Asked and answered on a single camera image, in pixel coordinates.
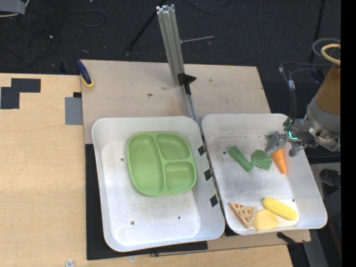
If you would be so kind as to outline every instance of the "black bracket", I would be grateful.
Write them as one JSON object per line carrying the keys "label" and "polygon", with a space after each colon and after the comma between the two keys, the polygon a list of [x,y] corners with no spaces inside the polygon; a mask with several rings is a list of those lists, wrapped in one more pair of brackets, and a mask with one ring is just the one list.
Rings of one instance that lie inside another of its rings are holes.
{"label": "black bracket", "polygon": [[187,75],[185,73],[178,74],[179,85],[184,85],[185,92],[191,95],[189,84],[196,80],[196,77]]}
{"label": "black bracket", "polygon": [[211,206],[215,206],[218,203],[217,197],[216,195],[214,195],[213,197],[210,198],[210,204]]}
{"label": "black bracket", "polygon": [[199,152],[200,156],[202,156],[204,154],[204,152],[205,152],[204,145],[202,145],[198,148],[198,152]]}
{"label": "black bracket", "polygon": [[285,242],[287,242],[292,249],[294,249],[294,248],[296,248],[298,246],[298,243],[294,239],[286,236],[284,233],[281,233],[281,232],[277,233],[277,237],[281,238]]}
{"label": "black bracket", "polygon": [[211,172],[210,172],[210,169],[208,169],[208,170],[206,170],[206,171],[204,172],[204,176],[205,176],[205,180],[206,180],[206,181],[209,180],[209,179],[212,177],[212,174],[211,174]]}

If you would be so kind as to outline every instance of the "metal rod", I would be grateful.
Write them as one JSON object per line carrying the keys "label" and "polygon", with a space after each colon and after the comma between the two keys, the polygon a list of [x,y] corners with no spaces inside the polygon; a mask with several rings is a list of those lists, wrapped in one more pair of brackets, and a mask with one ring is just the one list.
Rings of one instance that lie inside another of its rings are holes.
{"label": "metal rod", "polygon": [[186,105],[188,108],[189,117],[191,117],[194,121],[196,121],[198,123],[198,118],[196,117],[193,99],[190,94],[186,94],[183,86],[182,86],[182,90],[183,90],[184,99],[185,99],[185,102],[186,102]]}
{"label": "metal rod", "polygon": [[192,39],[186,39],[186,40],[180,40],[180,43],[184,43],[184,42],[192,42],[192,41],[198,41],[200,39],[206,39],[206,38],[213,38],[214,36],[209,36],[209,37],[204,37],[204,38],[192,38]]}

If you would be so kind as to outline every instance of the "white tray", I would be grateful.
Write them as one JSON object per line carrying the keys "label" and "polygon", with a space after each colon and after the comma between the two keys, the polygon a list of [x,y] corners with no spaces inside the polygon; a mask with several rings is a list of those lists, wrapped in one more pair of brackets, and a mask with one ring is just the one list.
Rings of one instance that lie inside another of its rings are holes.
{"label": "white tray", "polygon": [[[145,196],[135,190],[128,166],[129,138],[145,131],[180,134],[189,143],[196,164],[197,182],[192,190],[169,196]],[[92,128],[102,209],[103,233],[116,251],[133,251],[164,245],[216,239],[224,232],[225,220],[199,126],[191,118],[142,117],[102,118]]]}
{"label": "white tray", "polygon": [[[265,149],[267,135],[275,131],[283,132],[286,118],[282,114],[211,114],[202,121],[226,222],[237,234],[318,229],[327,222],[327,212],[304,150],[290,157],[288,151],[291,144],[284,146],[286,175],[280,172],[274,161],[269,170],[254,166],[246,172],[228,154],[229,148],[237,146],[251,161],[255,150]],[[262,199],[266,196],[288,204],[298,212],[299,217],[289,221],[277,216],[279,226],[275,229],[257,230],[253,226],[246,229],[228,206],[229,202],[239,202],[261,210],[264,209]]]}

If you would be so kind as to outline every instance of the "toy carrot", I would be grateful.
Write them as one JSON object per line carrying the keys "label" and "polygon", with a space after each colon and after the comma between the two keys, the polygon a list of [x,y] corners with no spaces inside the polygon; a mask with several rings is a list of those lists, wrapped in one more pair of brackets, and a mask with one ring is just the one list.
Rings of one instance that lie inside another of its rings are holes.
{"label": "toy carrot", "polygon": [[282,171],[283,174],[286,174],[287,168],[285,165],[283,149],[279,149],[276,152],[273,152],[271,155],[272,155],[272,158],[274,159],[274,161],[277,163],[280,171]]}

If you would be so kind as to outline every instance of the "black tape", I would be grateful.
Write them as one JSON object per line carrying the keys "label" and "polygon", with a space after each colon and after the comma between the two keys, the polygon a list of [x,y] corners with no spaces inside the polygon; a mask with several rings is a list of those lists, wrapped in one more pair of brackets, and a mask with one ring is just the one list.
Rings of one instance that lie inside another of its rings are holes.
{"label": "black tape", "polygon": [[20,92],[40,93],[41,79],[12,78],[11,87],[1,87],[0,109],[19,109]]}
{"label": "black tape", "polygon": [[207,181],[207,180],[209,180],[210,178],[211,178],[211,172],[210,172],[210,169],[208,169],[208,170],[206,170],[205,172],[204,172],[204,175],[205,175],[205,180]]}
{"label": "black tape", "polygon": [[82,93],[81,92],[73,92],[73,97],[74,98],[81,98],[82,97]]}
{"label": "black tape", "polygon": [[198,148],[198,152],[199,152],[200,156],[203,155],[203,153],[205,152],[204,145],[202,145]]}
{"label": "black tape", "polygon": [[218,203],[216,195],[210,198],[210,203],[212,207]]}

